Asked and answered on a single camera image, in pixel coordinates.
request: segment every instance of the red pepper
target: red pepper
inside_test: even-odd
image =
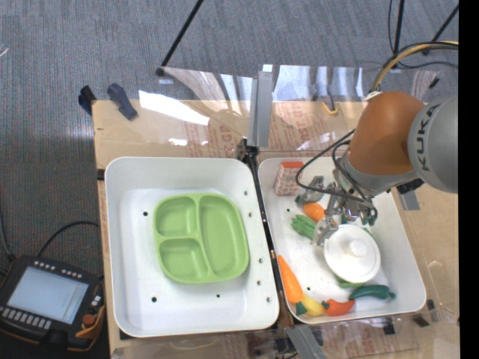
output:
[[[350,312],[355,304],[355,300],[351,299],[347,302],[338,302],[334,299],[328,299],[328,301],[322,301],[321,304],[324,306],[326,314],[336,316]]]

